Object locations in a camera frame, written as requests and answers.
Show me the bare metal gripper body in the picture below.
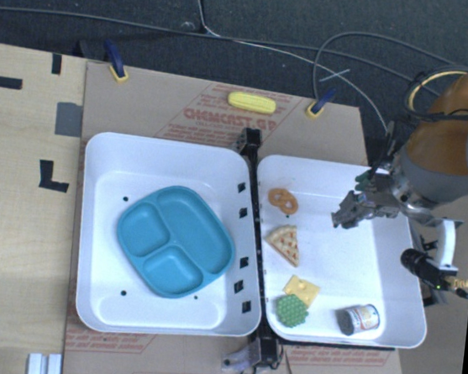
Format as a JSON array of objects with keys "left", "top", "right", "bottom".
[{"left": 357, "top": 171, "right": 439, "bottom": 228}]

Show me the black cylinder on white bracket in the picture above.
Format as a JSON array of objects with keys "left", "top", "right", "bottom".
[{"left": 397, "top": 213, "right": 466, "bottom": 293}]

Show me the blue divided plate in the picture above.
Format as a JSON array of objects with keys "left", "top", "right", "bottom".
[{"left": 108, "top": 178, "right": 244, "bottom": 307}]

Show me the yellow toy cheese slice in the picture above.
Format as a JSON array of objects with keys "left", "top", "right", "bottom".
[{"left": 280, "top": 273, "right": 323, "bottom": 309}]

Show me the yellow toy corn cob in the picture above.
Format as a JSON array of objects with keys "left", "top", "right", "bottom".
[{"left": 226, "top": 90, "right": 279, "bottom": 116}]

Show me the brown toy pretzel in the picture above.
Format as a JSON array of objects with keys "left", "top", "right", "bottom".
[{"left": 265, "top": 186, "right": 301, "bottom": 217}]

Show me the brown cardboard board, red print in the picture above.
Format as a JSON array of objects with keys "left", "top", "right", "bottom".
[{"left": 48, "top": 59, "right": 440, "bottom": 374}]

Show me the toy pizza slice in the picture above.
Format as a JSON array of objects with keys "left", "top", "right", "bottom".
[{"left": 260, "top": 221, "right": 304, "bottom": 269}]

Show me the black block with thin wires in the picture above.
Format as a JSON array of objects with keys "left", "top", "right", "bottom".
[
  {"left": 251, "top": 334, "right": 285, "bottom": 371},
  {"left": 236, "top": 126, "right": 265, "bottom": 159}
]

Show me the small white and red can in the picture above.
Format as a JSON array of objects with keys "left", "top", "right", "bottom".
[{"left": 333, "top": 300, "right": 383, "bottom": 341}]

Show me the white plastic tray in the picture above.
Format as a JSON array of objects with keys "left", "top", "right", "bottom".
[
  {"left": 63, "top": 129, "right": 283, "bottom": 352},
  {"left": 236, "top": 151, "right": 447, "bottom": 358}
]

